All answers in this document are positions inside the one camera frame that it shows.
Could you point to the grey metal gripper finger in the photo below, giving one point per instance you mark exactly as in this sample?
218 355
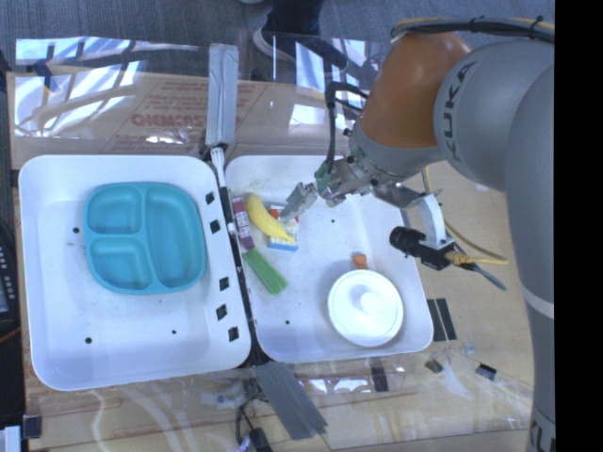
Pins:
301 198

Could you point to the green rectangular stick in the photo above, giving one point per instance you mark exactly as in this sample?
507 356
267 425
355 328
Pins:
266 271

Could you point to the yellow banana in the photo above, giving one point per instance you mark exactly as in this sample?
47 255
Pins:
264 219

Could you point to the blue divided plate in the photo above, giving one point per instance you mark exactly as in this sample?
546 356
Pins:
172 238

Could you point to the white plastic tray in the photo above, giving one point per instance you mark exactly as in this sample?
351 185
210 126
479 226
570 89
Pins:
127 337
330 247

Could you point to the white round bowl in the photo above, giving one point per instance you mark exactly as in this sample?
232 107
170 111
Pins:
365 309

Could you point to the person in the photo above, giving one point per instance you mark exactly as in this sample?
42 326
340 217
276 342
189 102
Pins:
297 3

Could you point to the white blue red carton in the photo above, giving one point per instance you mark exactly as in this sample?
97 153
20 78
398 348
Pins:
285 245

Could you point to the brown cardboard board red print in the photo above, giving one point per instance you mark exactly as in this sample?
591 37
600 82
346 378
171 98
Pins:
278 106

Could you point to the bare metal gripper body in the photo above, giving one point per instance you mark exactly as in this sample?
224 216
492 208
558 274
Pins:
351 177

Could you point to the black cylinder on white bracket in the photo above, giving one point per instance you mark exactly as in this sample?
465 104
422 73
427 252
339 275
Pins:
409 240

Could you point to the small orange piece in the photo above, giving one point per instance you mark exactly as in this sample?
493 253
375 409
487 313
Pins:
360 262

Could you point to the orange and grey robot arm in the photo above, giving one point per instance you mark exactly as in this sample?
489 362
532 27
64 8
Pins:
476 111

